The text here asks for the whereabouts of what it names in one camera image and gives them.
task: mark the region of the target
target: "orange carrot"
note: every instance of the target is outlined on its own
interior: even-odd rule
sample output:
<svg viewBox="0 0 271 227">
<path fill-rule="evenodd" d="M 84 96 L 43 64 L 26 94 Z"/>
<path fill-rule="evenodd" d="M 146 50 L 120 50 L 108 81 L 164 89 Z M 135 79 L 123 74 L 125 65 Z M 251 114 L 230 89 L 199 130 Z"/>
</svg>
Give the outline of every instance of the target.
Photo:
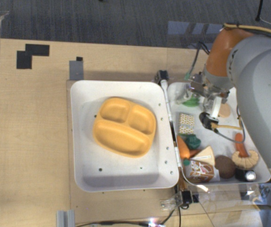
<svg viewBox="0 0 271 227">
<path fill-rule="evenodd" d="M 242 140 L 243 140 L 243 135 L 241 133 L 237 133 L 235 135 L 235 141 L 242 141 Z M 236 143 L 235 148 L 237 151 L 240 152 L 239 154 L 240 157 L 249 157 L 243 143 Z"/>
<path fill-rule="evenodd" d="M 190 152 L 190 157 L 194 157 L 196 154 L 198 154 L 201 150 L 200 149 L 191 149 Z"/>
<path fill-rule="evenodd" d="M 186 143 L 183 141 L 180 135 L 177 136 L 177 143 L 180 152 L 181 159 L 189 159 L 190 158 L 190 151 Z"/>
</svg>

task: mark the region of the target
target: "black tape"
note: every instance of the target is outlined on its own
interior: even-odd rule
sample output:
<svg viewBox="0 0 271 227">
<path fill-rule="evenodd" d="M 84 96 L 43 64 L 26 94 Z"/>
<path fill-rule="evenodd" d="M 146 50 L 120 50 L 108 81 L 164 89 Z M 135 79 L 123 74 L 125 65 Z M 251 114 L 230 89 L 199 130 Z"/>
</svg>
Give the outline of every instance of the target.
<svg viewBox="0 0 271 227">
<path fill-rule="evenodd" d="M 26 44 L 26 52 L 31 55 L 49 56 L 49 45 Z"/>
<path fill-rule="evenodd" d="M 32 56 L 25 51 L 17 51 L 17 69 L 32 69 Z"/>
</svg>

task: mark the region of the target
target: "gray carpet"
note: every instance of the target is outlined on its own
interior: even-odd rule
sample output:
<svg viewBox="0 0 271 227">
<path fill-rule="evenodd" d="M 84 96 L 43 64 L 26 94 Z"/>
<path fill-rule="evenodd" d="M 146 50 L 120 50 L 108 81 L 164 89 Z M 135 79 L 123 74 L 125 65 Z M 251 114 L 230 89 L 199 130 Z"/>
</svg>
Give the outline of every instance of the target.
<svg viewBox="0 0 271 227">
<path fill-rule="evenodd" d="M 0 0 L 0 11 L 10 11 L 5 38 L 183 48 L 198 38 L 212 42 L 218 27 L 204 24 L 271 28 L 254 20 L 259 1 Z M 271 22 L 271 0 L 264 0 L 261 17 Z"/>
</svg>

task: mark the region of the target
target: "yellow orange divided dish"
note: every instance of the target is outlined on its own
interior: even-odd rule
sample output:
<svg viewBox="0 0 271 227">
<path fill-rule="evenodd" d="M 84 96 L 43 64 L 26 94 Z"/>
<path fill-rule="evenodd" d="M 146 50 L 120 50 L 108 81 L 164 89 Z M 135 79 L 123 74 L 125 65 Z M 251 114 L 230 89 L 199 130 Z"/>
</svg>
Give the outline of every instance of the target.
<svg viewBox="0 0 271 227">
<path fill-rule="evenodd" d="M 156 120 L 147 108 L 119 97 L 102 104 L 93 138 L 102 147 L 126 157 L 145 155 L 154 140 Z"/>
</svg>

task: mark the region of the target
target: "wooden surface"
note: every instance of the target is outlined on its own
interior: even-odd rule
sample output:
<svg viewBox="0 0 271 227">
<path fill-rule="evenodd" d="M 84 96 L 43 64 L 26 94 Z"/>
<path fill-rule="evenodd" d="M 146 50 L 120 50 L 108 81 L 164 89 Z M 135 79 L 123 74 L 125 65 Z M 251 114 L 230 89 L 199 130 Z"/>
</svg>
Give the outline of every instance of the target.
<svg viewBox="0 0 271 227">
<path fill-rule="evenodd" d="M 26 43 L 50 45 L 50 56 L 34 56 L 32 70 L 18 70 L 16 54 Z M 92 194 L 73 185 L 66 97 L 69 61 L 83 57 L 85 79 L 150 81 L 158 70 L 168 70 L 175 81 L 184 77 L 194 55 L 195 50 L 184 49 L 3 39 L 0 226 L 55 227 L 56 212 L 71 208 L 76 223 L 166 216 L 159 210 L 159 200 L 172 190 Z M 206 55 L 200 53 L 195 71 L 205 61 Z M 200 204 L 182 214 L 187 215 L 182 226 L 213 226 Z M 176 227 L 178 221 L 172 217 L 166 226 Z"/>
</svg>

